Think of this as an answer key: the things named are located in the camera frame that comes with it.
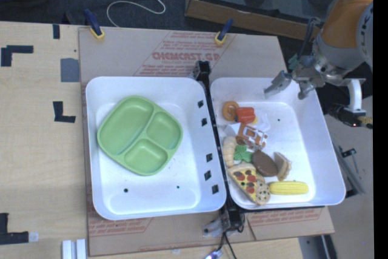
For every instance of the white plastic tray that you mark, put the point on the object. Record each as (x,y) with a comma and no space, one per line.
(297,136)
(151,191)

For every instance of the yellow corn cob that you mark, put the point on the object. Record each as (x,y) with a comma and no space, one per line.
(288,188)

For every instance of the black cylinder on white bracket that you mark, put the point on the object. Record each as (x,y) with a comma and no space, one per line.
(351,106)

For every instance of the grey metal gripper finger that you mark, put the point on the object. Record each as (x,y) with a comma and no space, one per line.
(305,90)
(276,85)

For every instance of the brown cardboard board red print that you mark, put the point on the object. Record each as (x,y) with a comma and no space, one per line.
(127,48)

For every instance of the pizza slice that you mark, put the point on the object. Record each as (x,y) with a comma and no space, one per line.
(244,179)

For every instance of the green leafy vegetable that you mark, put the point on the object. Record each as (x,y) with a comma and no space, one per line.
(242,154)

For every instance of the orange doughnut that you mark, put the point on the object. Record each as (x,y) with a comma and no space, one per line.
(228,112)

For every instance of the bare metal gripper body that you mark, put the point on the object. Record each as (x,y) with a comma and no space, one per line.
(315,72)

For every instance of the thin black rod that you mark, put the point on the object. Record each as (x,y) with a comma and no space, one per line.
(216,136)

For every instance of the green divided plate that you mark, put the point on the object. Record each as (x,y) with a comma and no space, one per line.
(140,134)

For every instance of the red bell pepper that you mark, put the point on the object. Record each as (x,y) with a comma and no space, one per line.
(246,114)

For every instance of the beige croissant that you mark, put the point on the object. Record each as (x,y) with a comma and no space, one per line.
(229,150)

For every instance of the chocolate chip cookie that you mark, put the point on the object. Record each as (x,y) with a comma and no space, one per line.
(262,193)

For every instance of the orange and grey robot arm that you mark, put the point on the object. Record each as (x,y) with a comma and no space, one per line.
(342,27)

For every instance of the brown round biscuit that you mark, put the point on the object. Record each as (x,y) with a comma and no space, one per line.
(265,163)

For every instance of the beige sandwich bread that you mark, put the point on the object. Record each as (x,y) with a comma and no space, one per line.
(283,165)

